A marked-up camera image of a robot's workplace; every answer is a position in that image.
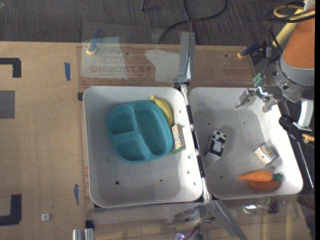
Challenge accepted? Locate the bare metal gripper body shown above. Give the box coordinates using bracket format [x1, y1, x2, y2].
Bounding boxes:
[255, 84, 316, 103]

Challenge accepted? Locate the white plastic tray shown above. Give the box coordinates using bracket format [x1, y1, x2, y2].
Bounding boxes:
[82, 85, 204, 209]
[187, 86, 304, 201]

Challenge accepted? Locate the brown cardboard board, red print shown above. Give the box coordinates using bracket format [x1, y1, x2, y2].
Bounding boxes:
[76, 43, 311, 238]

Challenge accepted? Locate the white can with orange print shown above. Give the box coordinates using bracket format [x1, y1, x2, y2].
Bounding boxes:
[253, 142, 279, 166]

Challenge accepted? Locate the orange carrot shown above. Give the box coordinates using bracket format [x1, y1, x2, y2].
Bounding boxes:
[238, 170, 284, 184]

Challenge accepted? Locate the green and white patterned carton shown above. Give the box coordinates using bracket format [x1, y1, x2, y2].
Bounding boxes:
[170, 123, 187, 155]

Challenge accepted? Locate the yellow banana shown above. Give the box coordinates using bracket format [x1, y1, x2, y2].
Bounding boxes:
[150, 95, 174, 128]

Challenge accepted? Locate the teal divided plate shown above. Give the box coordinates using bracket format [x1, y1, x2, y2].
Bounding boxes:
[104, 100, 175, 164]

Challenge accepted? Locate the black cylinder on white bracket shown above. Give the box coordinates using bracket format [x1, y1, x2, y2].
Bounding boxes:
[278, 98, 315, 142]

